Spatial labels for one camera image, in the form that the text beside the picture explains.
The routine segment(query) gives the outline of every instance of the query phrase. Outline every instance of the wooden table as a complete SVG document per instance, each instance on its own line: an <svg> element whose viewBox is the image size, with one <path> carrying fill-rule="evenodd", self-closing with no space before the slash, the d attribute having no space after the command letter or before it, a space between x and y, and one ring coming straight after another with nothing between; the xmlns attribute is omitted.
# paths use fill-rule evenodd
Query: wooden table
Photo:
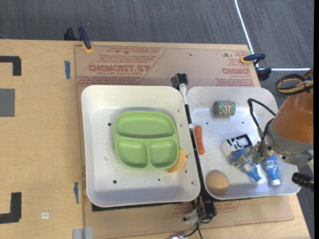
<svg viewBox="0 0 319 239"><path fill-rule="evenodd" d="M0 117L0 220L10 211L11 193L22 195L21 219L0 224L0 238L72 238L74 228L85 227L83 195L79 194L77 203L74 194L75 182L83 192L74 52L79 44L0 40L0 56L19 56L22 64L22 75L13 76L12 64L0 63L0 89L15 89L14 117ZM127 45L247 50L246 45ZM65 61L70 62L70 79L66 78ZM288 200L295 217L291 221L203 229L203 238L310 238L297 196L290 195ZM45 211L50 212L49 219Z"/></svg>

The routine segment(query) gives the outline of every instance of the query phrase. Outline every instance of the white tray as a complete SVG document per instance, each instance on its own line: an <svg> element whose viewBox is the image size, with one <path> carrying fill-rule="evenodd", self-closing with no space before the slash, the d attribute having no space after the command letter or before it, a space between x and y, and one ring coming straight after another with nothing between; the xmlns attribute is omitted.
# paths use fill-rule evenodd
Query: white tray
<svg viewBox="0 0 319 239"><path fill-rule="evenodd" d="M194 200L200 182L183 99L172 87L92 85L81 94L87 194L100 207ZM116 158L115 118L129 110L155 110L175 122L179 147L187 153L181 170L138 171Z"/></svg>
<svg viewBox="0 0 319 239"><path fill-rule="evenodd" d="M278 111L275 98L266 89L247 87L194 87L187 93L192 124L202 127L202 140L205 153L200 155L200 164L204 179L211 170L223 172L229 179L229 189L223 195L208 193L216 199L229 200L239 198L254 198L297 193L300 187L292 182L292 174L297 167L278 162L278 177L281 185L273 187L262 168L258 165L260 176L265 183L257 186L251 178L230 164L221 149L221 144L229 138L248 134L252 143L259 141L256 125L251 118L247 100L256 99L267 105L275 113ZM215 117L211 108L215 101L233 101L236 105L234 116ZM254 114L262 131L266 123L273 117L265 108L253 103Z"/></svg>

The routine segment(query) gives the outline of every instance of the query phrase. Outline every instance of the round brown object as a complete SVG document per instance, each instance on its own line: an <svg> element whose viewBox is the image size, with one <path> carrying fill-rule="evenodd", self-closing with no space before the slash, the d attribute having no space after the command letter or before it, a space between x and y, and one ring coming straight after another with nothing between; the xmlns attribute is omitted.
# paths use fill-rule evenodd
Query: round brown object
<svg viewBox="0 0 319 239"><path fill-rule="evenodd" d="M211 193L215 195L222 195L228 190L229 181L225 174L220 171L213 170L206 176L206 185Z"/></svg>

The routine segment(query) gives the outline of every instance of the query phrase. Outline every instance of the green divided plate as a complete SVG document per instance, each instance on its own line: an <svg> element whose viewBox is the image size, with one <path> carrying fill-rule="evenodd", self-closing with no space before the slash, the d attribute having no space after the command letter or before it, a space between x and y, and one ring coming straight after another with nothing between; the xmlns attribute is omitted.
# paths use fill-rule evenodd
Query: green divided plate
<svg viewBox="0 0 319 239"><path fill-rule="evenodd" d="M154 111L119 114L114 125L114 146L118 160L135 170L160 170L173 166L179 145L174 121Z"/></svg>

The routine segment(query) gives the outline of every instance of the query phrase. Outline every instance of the bottle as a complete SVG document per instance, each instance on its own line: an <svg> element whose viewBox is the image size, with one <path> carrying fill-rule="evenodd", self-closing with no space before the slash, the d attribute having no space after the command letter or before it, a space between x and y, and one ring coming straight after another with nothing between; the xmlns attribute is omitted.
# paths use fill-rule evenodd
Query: bottle
<svg viewBox="0 0 319 239"><path fill-rule="evenodd" d="M257 185L263 184L265 181L258 174L257 166L252 160L252 156L249 152L240 149L233 154L235 160L234 165L239 167L244 173L250 176Z"/></svg>
<svg viewBox="0 0 319 239"><path fill-rule="evenodd" d="M278 179L278 165L277 165L277 156L272 155L267 158L263 163L263 168L271 179L271 185L278 186L280 185L280 180Z"/></svg>

